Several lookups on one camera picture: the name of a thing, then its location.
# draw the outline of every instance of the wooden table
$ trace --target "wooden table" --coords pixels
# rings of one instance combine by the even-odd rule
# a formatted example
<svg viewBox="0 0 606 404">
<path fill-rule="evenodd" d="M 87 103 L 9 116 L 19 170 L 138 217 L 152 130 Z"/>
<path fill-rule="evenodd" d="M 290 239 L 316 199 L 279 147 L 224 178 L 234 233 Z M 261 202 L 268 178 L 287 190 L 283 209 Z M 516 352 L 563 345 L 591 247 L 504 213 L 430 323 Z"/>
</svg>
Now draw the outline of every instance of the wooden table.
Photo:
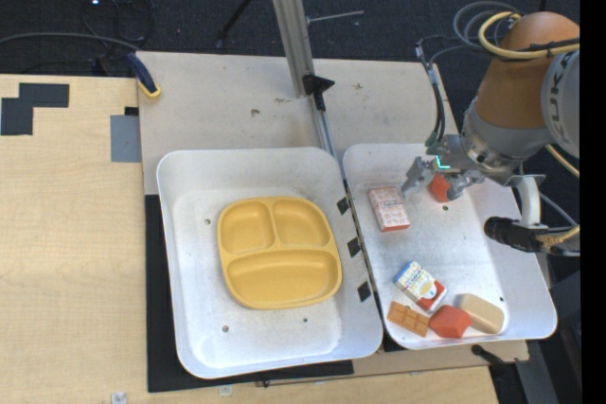
<svg viewBox="0 0 606 404">
<path fill-rule="evenodd" d="M 68 84 L 69 106 L 34 108 L 32 135 L 0 136 L 2 402 L 498 402 L 465 345 L 380 350 L 322 382 L 149 393 L 144 170 L 113 161 L 110 121 L 139 105 L 135 79 L 2 75 L 0 97 L 20 83 Z M 525 342 L 485 348 L 528 358 Z"/>
</svg>

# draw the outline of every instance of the black bracket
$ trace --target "black bracket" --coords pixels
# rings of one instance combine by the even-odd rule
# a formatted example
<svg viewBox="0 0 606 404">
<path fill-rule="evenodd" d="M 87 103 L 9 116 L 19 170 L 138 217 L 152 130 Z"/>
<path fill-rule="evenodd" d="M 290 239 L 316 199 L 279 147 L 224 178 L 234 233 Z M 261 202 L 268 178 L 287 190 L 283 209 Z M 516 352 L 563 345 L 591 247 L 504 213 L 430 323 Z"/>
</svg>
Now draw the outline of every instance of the black bracket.
<svg viewBox="0 0 606 404">
<path fill-rule="evenodd" d="M 322 94 L 333 84 L 334 81 L 326 78 L 320 78 L 316 75 L 305 75 L 303 77 L 303 88 L 305 88 L 305 94 L 313 95 L 315 107 L 322 112 L 326 111 L 326 104 L 324 103 Z"/>
</svg>

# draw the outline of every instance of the yellow divided plate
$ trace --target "yellow divided plate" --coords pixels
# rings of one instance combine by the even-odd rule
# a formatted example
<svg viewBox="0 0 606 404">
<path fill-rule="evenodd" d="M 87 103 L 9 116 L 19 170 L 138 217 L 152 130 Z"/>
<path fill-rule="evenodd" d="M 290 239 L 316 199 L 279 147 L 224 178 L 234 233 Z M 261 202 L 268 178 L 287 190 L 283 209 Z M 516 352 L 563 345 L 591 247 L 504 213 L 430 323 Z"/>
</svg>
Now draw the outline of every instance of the yellow divided plate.
<svg viewBox="0 0 606 404">
<path fill-rule="evenodd" d="M 322 210 L 298 197 L 229 204 L 219 217 L 219 254 L 232 296 L 245 307 L 303 307 L 341 285 L 341 260 Z"/>
</svg>

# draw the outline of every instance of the teal light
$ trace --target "teal light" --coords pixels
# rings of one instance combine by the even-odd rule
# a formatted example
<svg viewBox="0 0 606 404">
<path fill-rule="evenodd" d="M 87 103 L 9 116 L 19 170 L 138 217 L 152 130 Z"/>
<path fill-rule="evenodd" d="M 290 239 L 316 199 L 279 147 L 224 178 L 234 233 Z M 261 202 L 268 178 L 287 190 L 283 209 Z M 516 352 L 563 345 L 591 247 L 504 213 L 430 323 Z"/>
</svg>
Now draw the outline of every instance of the teal light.
<svg viewBox="0 0 606 404">
<path fill-rule="evenodd" d="M 436 163 L 437 163 L 437 168 L 439 168 L 440 170 L 446 170 L 451 167 L 451 166 L 442 165 L 442 163 L 439 160 L 439 155 L 436 155 Z"/>
</svg>

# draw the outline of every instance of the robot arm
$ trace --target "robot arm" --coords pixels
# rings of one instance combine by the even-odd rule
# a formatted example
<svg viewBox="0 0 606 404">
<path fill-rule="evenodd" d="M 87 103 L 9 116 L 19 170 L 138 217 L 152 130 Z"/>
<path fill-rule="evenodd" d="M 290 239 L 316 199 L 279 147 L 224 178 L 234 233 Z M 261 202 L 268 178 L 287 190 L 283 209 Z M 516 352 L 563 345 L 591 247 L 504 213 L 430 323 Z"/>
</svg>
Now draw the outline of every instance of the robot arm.
<svg viewBox="0 0 606 404">
<path fill-rule="evenodd" d="M 451 201 L 486 178 L 514 187 L 522 201 L 521 220 L 490 218 L 485 233 L 523 251 L 550 251 L 575 237 L 579 227 L 558 237 L 548 234 L 538 191 L 544 176 L 521 175 L 521 165 L 553 144 L 579 158 L 579 26 L 553 12 L 513 14 L 516 22 L 500 46 L 490 44 L 487 25 L 511 15 L 497 14 L 479 30 L 481 44 L 495 57 L 465 113 L 461 134 L 438 139 L 427 152 L 433 160 L 418 157 L 401 190 L 405 198 L 438 177 L 440 197 Z"/>
</svg>

